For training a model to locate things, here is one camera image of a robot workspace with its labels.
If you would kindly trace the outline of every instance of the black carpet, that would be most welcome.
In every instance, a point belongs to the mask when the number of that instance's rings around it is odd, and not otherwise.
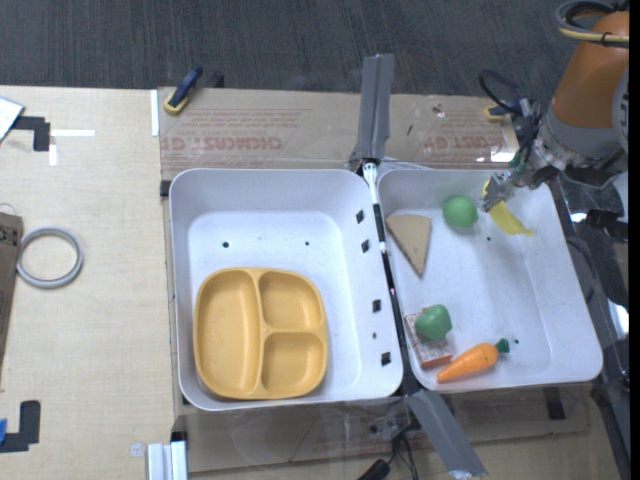
[[[358,92],[362,58],[394,53],[395,93],[481,95],[494,69],[545,100],[566,1],[0,0],[0,84],[154,88],[200,63],[200,86]]]

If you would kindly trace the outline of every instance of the toy carrot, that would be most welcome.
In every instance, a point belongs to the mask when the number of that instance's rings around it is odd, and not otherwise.
[[[438,382],[456,380],[462,375],[485,370],[496,363],[500,352],[509,352],[509,342],[504,338],[495,345],[480,343],[460,354],[440,370],[436,376]]]

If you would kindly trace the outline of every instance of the green toy vegetable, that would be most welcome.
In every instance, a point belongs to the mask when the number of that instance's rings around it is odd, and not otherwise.
[[[467,228],[478,220],[478,210],[466,196],[453,196],[442,205],[444,220],[450,226]]]
[[[416,318],[416,333],[421,338],[440,341],[451,330],[449,311],[442,304],[434,304],[424,308],[422,314]]]

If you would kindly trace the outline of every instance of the metal bracket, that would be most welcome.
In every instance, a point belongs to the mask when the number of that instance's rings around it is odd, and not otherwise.
[[[363,159],[379,162],[384,157],[385,143],[391,134],[389,105],[394,63],[395,56],[390,53],[364,59],[358,140],[351,163]]]
[[[147,480],[187,480],[187,442],[147,445]]]
[[[11,127],[12,130],[33,130],[33,150],[49,151],[51,141],[51,123],[44,117],[19,116]]]
[[[28,400],[20,404],[20,430],[6,434],[0,441],[0,453],[26,452],[40,440],[40,402]]]

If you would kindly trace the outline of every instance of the toy bread slice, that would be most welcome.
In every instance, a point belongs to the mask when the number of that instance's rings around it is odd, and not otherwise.
[[[420,368],[426,370],[427,368],[448,363],[453,357],[453,349],[447,338],[442,338],[439,341],[420,338],[415,330],[416,320],[419,316],[420,313],[405,316],[404,327],[409,337],[411,350],[415,353]]]
[[[385,222],[413,270],[422,276],[429,247],[431,219],[422,215],[395,214],[387,217]]]

